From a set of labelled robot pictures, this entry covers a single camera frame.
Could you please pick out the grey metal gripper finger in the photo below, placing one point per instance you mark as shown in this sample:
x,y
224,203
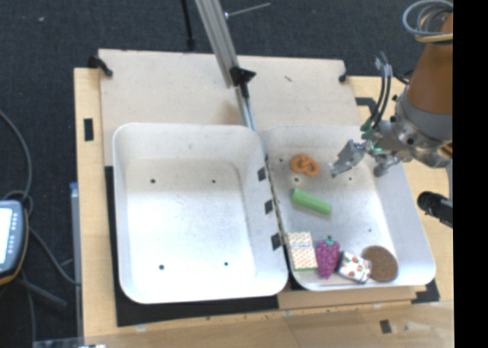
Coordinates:
x,y
383,168
348,155

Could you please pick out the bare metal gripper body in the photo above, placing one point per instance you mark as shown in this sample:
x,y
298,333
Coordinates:
x,y
404,142

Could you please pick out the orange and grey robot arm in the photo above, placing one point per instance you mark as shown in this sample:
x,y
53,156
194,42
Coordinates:
x,y
431,71

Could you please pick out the orange toy pretzel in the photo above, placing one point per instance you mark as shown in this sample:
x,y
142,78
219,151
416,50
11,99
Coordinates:
x,y
304,165

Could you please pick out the white plastic tray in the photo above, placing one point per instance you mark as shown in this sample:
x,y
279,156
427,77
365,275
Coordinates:
x,y
354,209
183,216

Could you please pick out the green toy cylinder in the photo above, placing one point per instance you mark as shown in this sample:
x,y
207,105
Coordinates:
x,y
310,201

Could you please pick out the brown round biscuit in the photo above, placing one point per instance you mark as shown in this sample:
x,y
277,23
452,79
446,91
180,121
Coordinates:
x,y
381,263

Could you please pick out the white can with strawberry print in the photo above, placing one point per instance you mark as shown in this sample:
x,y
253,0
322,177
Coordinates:
x,y
354,267

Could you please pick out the purple toy grapes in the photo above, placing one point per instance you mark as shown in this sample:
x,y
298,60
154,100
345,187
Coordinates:
x,y
328,258

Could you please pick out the orange patterned white carton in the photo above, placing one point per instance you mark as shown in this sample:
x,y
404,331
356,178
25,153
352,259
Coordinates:
x,y
302,252

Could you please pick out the pale wooden board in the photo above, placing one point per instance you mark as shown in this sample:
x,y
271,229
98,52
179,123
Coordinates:
x,y
167,87

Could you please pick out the black cylinder on white bracket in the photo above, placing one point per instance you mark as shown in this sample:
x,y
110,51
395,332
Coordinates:
x,y
434,205

